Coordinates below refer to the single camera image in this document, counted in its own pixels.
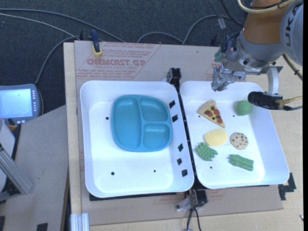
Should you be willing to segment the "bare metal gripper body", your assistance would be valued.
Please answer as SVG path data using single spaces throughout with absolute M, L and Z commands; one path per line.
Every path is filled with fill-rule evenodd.
M 245 79 L 246 75 L 263 74 L 263 69 L 273 64 L 274 58 L 265 55 L 265 59 L 261 59 L 245 52 L 218 51 L 218 62 L 218 81 L 237 81 Z

